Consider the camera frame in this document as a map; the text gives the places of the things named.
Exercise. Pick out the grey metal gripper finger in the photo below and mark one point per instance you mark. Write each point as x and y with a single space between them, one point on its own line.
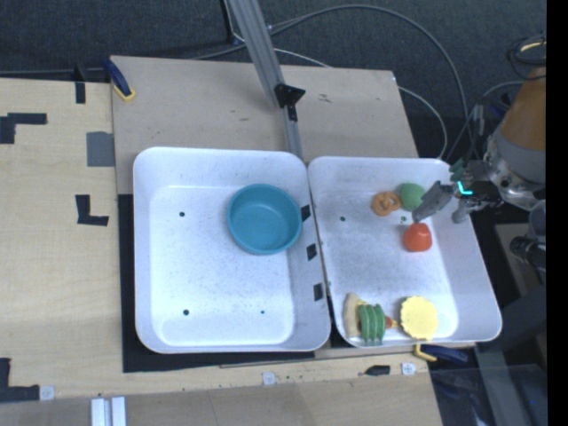
432 202
461 211

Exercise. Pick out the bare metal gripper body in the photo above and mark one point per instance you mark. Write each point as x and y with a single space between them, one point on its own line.
483 192

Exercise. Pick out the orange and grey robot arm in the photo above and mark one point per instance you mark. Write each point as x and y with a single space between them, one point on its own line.
523 118

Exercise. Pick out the green round toy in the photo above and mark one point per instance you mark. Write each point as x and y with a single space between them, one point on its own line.
410 195

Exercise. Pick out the orange-red toy fruit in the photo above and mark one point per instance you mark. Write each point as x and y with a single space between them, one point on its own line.
417 238

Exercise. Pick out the orange pretzel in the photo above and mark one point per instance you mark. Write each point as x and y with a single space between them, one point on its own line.
381 209

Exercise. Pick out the white plastic tray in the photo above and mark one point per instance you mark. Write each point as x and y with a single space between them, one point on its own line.
213 273
377 273

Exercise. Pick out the yellow round biscuit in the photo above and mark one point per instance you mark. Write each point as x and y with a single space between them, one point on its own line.
419 317

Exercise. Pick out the small red toy piece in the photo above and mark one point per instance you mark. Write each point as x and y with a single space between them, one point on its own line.
388 322

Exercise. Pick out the green ribbed toy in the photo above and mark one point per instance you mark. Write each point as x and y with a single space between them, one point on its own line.
372 324

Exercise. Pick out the beige toy bread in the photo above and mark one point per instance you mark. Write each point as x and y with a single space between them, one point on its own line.
350 315

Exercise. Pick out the blue bowl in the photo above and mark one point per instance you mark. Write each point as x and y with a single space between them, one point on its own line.
264 220

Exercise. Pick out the pale wood board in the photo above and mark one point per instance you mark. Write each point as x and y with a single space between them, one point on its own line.
199 104

